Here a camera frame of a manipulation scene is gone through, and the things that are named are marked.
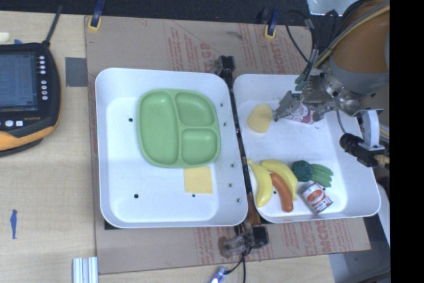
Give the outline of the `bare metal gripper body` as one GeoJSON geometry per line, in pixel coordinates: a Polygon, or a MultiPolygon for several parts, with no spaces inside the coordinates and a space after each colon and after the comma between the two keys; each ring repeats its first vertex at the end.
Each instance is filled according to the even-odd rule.
{"type": "Polygon", "coordinates": [[[333,75],[309,76],[300,98],[306,106],[313,108],[318,104],[330,104],[334,110],[338,109],[347,115],[358,115],[362,110],[362,96],[347,89],[333,75]]]}

